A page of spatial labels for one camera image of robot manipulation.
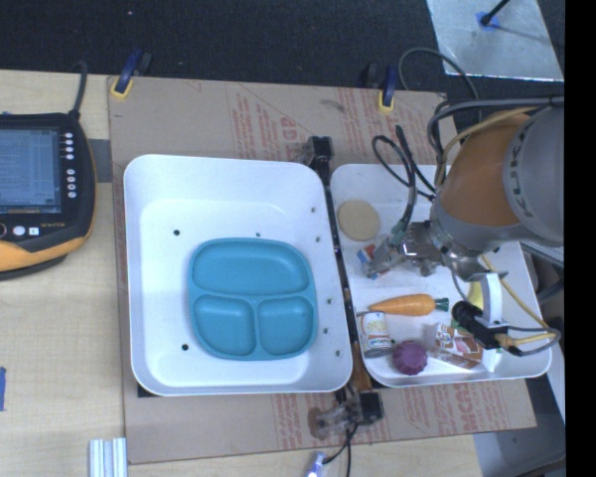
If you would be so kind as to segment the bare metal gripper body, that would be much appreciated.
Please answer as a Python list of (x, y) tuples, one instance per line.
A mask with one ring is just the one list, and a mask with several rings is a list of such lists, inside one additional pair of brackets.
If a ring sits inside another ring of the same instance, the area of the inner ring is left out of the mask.
[(409, 223), (393, 239), (393, 246), (401, 260), (418, 269), (422, 277), (432, 275), (444, 264), (444, 254), (434, 240), (435, 227), (429, 221)]

